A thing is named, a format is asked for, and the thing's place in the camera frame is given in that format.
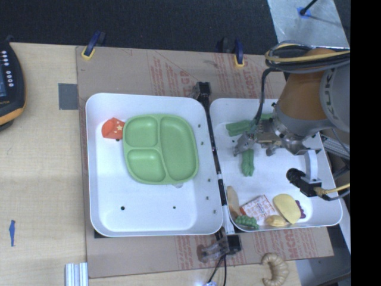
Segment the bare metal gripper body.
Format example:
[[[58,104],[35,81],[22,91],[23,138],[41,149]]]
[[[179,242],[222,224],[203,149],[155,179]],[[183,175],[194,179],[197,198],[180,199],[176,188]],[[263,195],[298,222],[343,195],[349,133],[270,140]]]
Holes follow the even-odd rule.
[[[298,119],[261,120],[256,132],[257,143],[266,149],[268,143],[278,144],[280,148],[293,155],[303,155],[307,147],[303,142],[313,134],[311,123]]]

